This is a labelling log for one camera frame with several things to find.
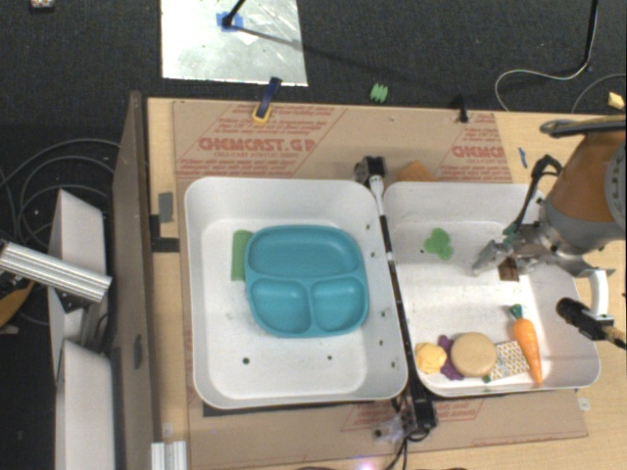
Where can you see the thin black and white rod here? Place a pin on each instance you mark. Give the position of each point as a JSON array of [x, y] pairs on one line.
[[392, 257]]

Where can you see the brown cardboard board red print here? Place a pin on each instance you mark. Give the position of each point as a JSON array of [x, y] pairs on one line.
[[294, 140]]

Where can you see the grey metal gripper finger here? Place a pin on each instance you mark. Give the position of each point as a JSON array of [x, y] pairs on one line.
[[490, 256], [508, 268]]

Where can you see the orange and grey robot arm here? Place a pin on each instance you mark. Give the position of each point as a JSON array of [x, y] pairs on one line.
[[585, 184]]

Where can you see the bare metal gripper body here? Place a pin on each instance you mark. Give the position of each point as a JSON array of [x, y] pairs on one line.
[[539, 248]]

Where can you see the purple grapes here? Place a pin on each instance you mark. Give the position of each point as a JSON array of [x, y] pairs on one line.
[[448, 371]]

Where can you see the blue divided plate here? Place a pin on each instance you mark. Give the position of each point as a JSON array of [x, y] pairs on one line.
[[303, 282]]

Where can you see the green ribbed toy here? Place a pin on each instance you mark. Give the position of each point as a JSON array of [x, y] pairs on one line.
[[379, 92]]

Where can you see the orange flat slice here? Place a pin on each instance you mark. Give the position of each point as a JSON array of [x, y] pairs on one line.
[[415, 172]]

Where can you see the orange carrot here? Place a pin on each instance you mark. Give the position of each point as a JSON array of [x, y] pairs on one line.
[[528, 341]]

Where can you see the green broccoli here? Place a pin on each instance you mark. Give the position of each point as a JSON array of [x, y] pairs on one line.
[[437, 245]]

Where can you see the white patterned packet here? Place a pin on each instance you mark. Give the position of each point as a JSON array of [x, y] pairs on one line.
[[512, 360]]

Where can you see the white plastic tray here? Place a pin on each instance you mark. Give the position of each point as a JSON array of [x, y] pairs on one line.
[[450, 301], [294, 365]]

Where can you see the green rectangular block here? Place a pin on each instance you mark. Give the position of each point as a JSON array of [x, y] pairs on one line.
[[239, 257]]

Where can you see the yellow toy food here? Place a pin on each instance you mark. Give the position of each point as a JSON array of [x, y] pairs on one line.
[[430, 358]]

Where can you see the black cylinder on white bracket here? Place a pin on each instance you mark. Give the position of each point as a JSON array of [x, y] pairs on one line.
[[580, 317]]

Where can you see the tan round biscuit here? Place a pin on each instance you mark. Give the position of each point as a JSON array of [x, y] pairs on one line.
[[473, 355]]

